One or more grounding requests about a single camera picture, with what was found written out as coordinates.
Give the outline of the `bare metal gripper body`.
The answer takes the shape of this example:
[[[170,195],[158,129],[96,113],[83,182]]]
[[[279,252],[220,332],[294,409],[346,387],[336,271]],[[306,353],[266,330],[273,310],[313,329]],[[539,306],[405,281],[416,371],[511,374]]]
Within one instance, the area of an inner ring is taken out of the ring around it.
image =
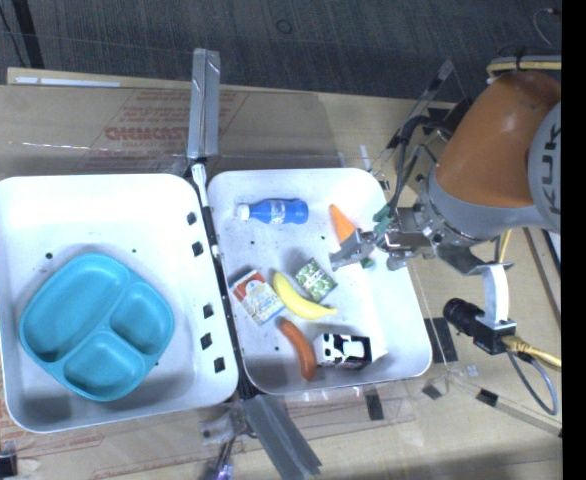
[[[452,228],[436,210],[427,205],[397,207],[385,205],[373,217],[377,247],[387,254],[386,267],[397,271],[409,259],[439,259],[451,262]]]

